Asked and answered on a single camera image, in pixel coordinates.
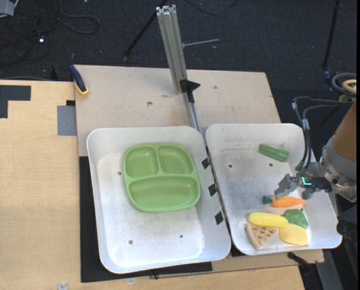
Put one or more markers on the yellow corn cob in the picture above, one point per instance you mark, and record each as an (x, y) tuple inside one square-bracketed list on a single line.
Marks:
[(267, 219)]

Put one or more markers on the orange carrot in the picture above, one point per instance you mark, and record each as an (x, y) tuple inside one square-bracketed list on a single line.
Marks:
[(287, 202)]

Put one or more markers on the pale wood board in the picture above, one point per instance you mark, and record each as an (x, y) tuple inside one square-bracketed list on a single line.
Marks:
[(131, 101)]

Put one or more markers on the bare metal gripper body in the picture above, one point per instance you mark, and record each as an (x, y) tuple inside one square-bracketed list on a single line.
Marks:
[(340, 189)]

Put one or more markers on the beige pizza slice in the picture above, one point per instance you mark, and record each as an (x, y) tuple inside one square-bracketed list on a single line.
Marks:
[(258, 237)]

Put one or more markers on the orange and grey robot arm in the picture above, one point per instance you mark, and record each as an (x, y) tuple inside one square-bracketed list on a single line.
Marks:
[(345, 134)]

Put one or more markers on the green lettuce leaf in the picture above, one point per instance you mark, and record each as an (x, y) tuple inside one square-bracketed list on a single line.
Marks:
[(297, 217)]

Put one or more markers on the green divided plate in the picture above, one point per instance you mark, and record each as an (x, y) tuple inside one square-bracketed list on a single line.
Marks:
[(162, 189)]

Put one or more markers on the thin black and white rod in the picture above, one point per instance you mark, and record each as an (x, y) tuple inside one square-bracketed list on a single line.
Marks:
[(194, 116)]

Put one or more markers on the white plastic tray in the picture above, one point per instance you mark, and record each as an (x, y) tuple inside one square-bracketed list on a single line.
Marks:
[(246, 186), (156, 240)]

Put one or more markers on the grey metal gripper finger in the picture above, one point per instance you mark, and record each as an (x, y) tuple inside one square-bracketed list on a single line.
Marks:
[(308, 194), (286, 186)]

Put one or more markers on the green celery stick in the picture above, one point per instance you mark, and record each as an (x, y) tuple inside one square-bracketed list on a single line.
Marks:
[(273, 153)]

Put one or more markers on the yellow oval slice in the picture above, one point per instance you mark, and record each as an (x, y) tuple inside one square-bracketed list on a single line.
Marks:
[(293, 235)]

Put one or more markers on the black cylinder on white bracket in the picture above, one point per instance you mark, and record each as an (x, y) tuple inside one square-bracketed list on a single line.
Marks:
[(347, 230)]

